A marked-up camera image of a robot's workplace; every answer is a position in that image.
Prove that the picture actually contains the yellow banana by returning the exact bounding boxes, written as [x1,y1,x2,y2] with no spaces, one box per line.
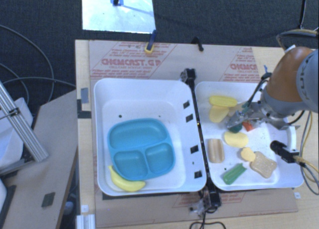
[107,165,147,193]

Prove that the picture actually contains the yellow oval toy food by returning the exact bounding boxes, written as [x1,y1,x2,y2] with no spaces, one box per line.
[208,106,230,123]

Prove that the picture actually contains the yellow potato-shaped toy food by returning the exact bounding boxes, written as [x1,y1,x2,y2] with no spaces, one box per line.
[223,131,249,148]

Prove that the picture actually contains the black cylinder on white bracket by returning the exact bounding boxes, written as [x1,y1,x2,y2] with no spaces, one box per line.
[270,123,300,164]

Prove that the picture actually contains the small yellow toy food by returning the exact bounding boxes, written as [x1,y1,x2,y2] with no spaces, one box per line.
[240,146,257,162]

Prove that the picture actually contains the white plastic tray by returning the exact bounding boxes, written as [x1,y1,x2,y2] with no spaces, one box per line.
[194,81,305,192]
[93,78,207,197]

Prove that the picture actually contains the yellow corn cob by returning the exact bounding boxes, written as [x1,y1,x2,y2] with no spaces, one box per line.
[208,95,238,108]

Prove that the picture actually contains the beige bread slice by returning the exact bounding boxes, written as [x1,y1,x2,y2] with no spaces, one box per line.
[249,151,278,179]

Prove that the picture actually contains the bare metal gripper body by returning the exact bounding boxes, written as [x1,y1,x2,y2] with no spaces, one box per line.
[236,102,288,130]

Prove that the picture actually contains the green pea pod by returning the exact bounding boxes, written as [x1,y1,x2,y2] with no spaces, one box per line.
[222,163,248,185]

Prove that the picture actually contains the brown cardboard board red print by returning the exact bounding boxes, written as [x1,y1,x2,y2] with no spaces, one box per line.
[88,39,299,222]

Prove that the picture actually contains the black block with thin wires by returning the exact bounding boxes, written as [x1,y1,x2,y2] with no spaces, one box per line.
[198,189,222,212]
[180,68,197,85]

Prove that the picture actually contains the beige hot dog bun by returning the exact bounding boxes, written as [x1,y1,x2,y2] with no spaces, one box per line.
[207,138,225,163]

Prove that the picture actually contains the thin black rod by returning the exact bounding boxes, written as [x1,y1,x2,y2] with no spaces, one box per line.
[188,73,215,199]

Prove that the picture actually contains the blue divided plate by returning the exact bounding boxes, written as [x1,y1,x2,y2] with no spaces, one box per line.
[107,118,176,182]

